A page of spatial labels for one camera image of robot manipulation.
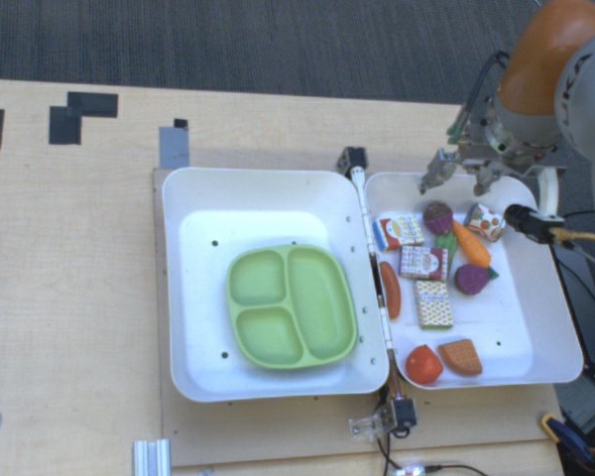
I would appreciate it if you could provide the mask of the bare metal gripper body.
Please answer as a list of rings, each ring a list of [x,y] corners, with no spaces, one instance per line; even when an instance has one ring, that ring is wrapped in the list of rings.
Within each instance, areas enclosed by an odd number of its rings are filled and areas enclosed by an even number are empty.
[[[494,106],[478,117],[463,108],[454,123],[455,159],[470,174],[527,176],[548,153],[548,142],[537,138],[507,129]]]

